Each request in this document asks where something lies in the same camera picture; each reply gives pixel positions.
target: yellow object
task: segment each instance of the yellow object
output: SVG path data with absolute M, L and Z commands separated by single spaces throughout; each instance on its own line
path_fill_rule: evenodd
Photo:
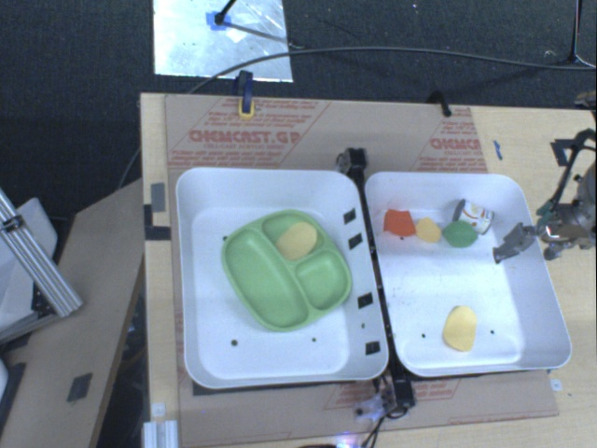
M 477 315 L 466 305 L 454 307 L 444 326 L 444 342 L 461 352 L 470 352 L 477 334 Z
M 290 226 L 276 241 L 276 247 L 288 260 L 304 258 L 316 244 L 317 229 L 304 221 Z
M 243 98 L 239 100 L 239 116 L 241 119 L 251 119 L 255 115 L 255 102 L 251 102 L 251 109 L 248 113 L 243 113 Z
M 441 239 L 441 229 L 429 217 L 424 217 L 415 226 L 417 236 L 427 243 L 436 243 Z

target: white can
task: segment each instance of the white can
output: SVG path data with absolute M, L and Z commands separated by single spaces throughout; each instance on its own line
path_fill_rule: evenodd
M 452 220 L 468 222 L 478 234 L 487 232 L 493 221 L 493 211 L 462 199 L 456 206 Z

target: black carpet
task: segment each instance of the black carpet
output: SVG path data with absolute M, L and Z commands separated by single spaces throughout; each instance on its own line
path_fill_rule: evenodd
M 283 0 L 306 48 L 450 49 L 565 61 L 576 0 Z M 584 0 L 578 54 L 595 62 L 597 0 Z M 69 217 L 112 193 L 139 147 L 139 94 L 198 81 L 153 74 L 152 0 L 0 0 L 0 188 Z M 296 57 L 292 84 L 259 96 L 574 107 L 594 72 L 537 70 L 405 53 Z M 228 80 L 205 91 L 229 94 Z M 139 177 L 138 162 L 129 181 Z

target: blue mark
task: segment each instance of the blue mark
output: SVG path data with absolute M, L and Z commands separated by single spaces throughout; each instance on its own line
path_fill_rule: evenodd
M 500 151 L 500 144 L 497 141 L 493 140 L 493 145 L 495 146 L 495 154 L 497 154 L 497 159 L 501 161 L 503 157 Z
M 224 17 L 224 24 L 216 25 L 215 24 L 215 15 L 217 15 L 218 13 L 219 12 L 217 12 L 217 11 L 212 11 L 212 12 L 205 14 L 205 20 L 207 21 L 207 24 L 209 25 L 209 27 L 212 30 L 216 30 L 217 32 L 226 30 L 227 25 L 232 24 L 232 19 L 230 18 L 230 15 L 226 15 Z

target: green plate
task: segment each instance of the green plate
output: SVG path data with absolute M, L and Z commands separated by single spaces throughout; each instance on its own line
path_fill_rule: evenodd
M 303 221 L 317 229 L 314 249 L 288 260 L 275 243 Z M 343 303 L 353 279 L 344 257 L 321 226 L 300 211 L 285 210 L 253 221 L 227 237 L 224 271 L 253 317 L 268 329 L 304 327 Z

